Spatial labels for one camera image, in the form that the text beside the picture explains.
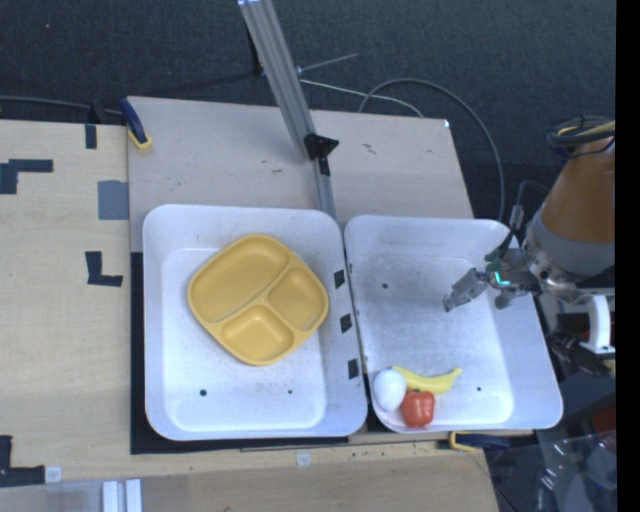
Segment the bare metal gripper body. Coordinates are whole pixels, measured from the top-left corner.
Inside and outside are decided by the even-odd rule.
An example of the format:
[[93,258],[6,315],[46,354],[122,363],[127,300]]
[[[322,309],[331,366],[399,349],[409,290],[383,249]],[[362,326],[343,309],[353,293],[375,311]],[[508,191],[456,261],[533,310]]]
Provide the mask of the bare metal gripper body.
[[557,267],[542,250],[510,248],[491,262],[491,287],[525,289],[550,294],[559,300],[575,300],[574,275]]

